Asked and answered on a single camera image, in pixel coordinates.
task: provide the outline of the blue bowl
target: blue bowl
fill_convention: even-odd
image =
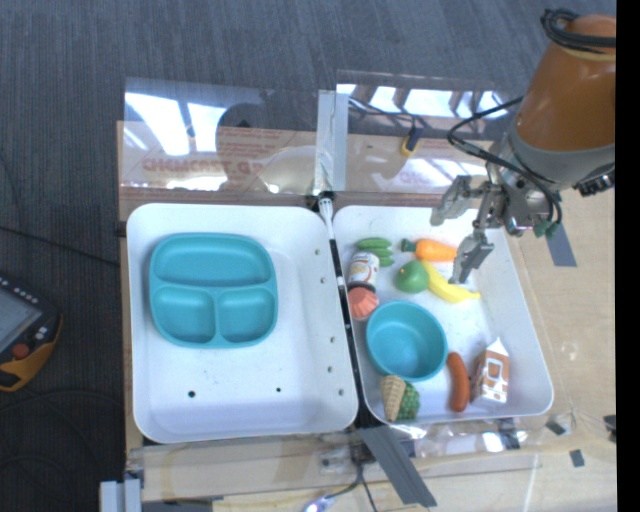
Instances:
[[[408,382],[436,375],[447,360],[447,337],[436,318],[413,302],[396,300],[378,306],[366,329],[369,357],[384,375]]]

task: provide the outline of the beige surface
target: beige surface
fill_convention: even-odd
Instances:
[[[616,445],[602,420],[616,413],[615,195],[609,191],[581,198],[568,191],[563,199],[577,267],[554,266],[545,241],[531,234],[510,240],[510,245],[554,383],[549,416],[567,433],[558,436],[545,428],[545,416],[516,424],[527,436],[520,450],[491,454],[458,449],[437,456],[427,450],[430,455],[415,464],[438,502],[437,510],[617,510]],[[124,242],[121,256],[125,263]],[[303,510],[309,501],[352,481],[355,472],[348,462],[331,470],[321,464],[328,450],[339,451],[344,445],[340,436],[139,449],[141,436],[130,402],[126,264],[122,277],[127,448],[130,465],[144,467],[145,501],[223,495],[213,510]],[[469,438],[447,439],[443,434],[436,439]],[[584,466],[573,466],[573,450],[580,450]],[[366,467],[365,479],[378,510],[421,509],[402,504],[377,464]],[[371,507],[359,486],[340,496],[331,510]]]

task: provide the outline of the yellow banana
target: yellow banana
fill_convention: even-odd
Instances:
[[[427,260],[420,260],[429,274],[429,291],[447,302],[461,302],[466,299],[479,299],[479,292],[471,292],[462,286],[452,284]]]

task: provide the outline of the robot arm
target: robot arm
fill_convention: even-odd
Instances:
[[[477,187],[470,177],[457,177],[432,214],[431,223],[440,225],[478,208],[473,233],[458,248],[452,283],[464,283],[493,249],[486,229],[550,237],[562,221],[561,191],[586,196],[615,184],[616,19],[558,9],[545,11],[541,23],[552,42],[525,96],[449,133],[452,145],[487,162],[488,174]],[[512,125],[489,151],[455,135],[463,124],[516,103]]]

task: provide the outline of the black dark floor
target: black dark floor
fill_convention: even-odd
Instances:
[[[58,347],[0,393],[0,510],[98,510],[122,479],[116,122],[141,77],[313,91],[338,70],[492,82],[524,93],[545,8],[615,0],[0,2],[0,270],[64,312]]]

